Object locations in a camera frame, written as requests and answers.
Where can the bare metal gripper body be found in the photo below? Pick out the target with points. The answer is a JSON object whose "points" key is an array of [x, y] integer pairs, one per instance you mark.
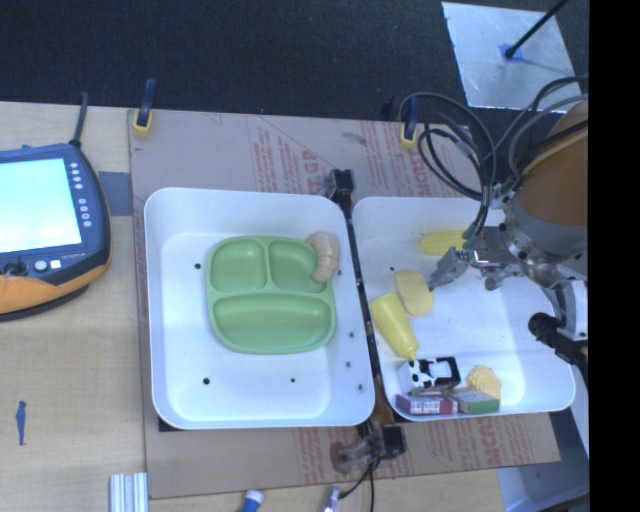
{"points": [[502, 252]]}

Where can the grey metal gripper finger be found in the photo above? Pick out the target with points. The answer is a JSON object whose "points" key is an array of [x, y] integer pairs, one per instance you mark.
{"points": [[447, 267], [497, 277]]}

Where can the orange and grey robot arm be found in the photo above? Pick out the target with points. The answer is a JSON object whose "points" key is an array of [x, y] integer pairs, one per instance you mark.
{"points": [[555, 200]]}

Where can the pale yellow toy biscuit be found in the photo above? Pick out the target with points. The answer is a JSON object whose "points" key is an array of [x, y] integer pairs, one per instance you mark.
{"points": [[415, 295]]}

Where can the white plastic tray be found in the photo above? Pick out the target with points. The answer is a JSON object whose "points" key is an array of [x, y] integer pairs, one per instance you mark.
{"points": [[250, 390], [480, 325]]}

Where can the yellow squeeze bottle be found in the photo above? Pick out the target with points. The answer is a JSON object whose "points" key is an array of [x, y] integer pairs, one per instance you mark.
{"points": [[392, 320]]}

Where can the short yellow toy corn piece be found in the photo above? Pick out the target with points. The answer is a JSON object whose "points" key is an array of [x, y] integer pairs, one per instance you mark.
{"points": [[484, 380]]}

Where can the beige toy croissant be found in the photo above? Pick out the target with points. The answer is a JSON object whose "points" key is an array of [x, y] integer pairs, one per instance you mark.
{"points": [[327, 255]]}

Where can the green divided plate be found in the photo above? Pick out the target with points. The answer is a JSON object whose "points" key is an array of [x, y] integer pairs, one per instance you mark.
{"points": [[270, 320]]}

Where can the brown cardboard board, red print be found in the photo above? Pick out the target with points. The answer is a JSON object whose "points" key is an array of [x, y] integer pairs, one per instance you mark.
{"points": [[225, 150]]}

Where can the purple and white marker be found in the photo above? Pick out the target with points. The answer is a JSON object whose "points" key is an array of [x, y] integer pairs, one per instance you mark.
{"points": [[331, 500]]}

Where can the blue and white marker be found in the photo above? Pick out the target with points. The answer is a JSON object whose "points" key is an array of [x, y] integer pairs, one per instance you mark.
{"points": [[253, 500]]}

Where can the black cylinder on white bracket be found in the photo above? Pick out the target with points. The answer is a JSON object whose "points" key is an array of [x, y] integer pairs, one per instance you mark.
{"points": [[550, 332]]}

